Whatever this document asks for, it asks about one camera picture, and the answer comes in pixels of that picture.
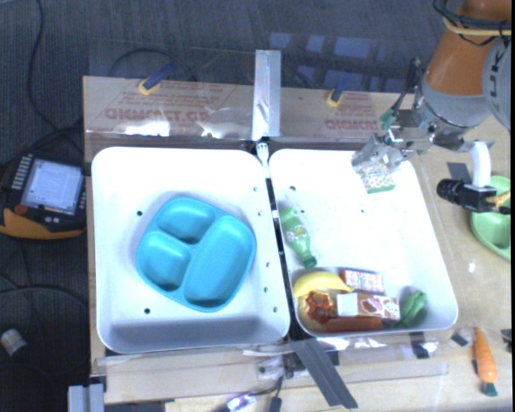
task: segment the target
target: carrot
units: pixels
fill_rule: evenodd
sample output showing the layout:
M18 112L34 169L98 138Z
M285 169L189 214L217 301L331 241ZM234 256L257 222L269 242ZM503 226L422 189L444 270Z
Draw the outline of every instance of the carrot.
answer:
M498 367L488 346L486 337L478 327L475 327L475 360L477 364L477 374L485 384L484 392L490 397L498 395L494 388L494 381L498 378Z

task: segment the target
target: electronic device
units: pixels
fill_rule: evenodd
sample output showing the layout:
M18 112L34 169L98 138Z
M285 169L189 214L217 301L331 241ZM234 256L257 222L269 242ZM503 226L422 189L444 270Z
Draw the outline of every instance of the electronic device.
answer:
M27 151L0 182L0 232L23 239L66 239L86 229L82 167L64 157Z

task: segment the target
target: green vegetable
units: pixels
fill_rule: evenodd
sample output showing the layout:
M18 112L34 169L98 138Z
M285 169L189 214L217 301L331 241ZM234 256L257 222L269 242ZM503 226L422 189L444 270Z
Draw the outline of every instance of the green vegetable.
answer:
M401 320L397 326L408 328L412 326L416 316L423 310L427 303L427 295L421 290L415 290L401 302Z

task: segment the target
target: yellow banana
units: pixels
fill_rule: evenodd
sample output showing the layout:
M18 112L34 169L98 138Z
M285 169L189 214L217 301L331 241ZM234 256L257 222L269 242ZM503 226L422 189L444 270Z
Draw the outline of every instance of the yellow banana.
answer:
M354 288L347 285L336 273L326 270L318 270L305 273L296 279L292 288L292 294L295 298L299 298L300 296L305 296L309 292L319 288L327 290L345 290L348 292L354 291Z

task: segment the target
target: device screen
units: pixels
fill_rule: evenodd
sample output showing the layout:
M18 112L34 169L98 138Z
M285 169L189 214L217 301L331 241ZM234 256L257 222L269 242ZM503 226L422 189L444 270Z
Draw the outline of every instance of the device screen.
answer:
M78 167L35 159L21 203L73 215L82 181L82 170Z

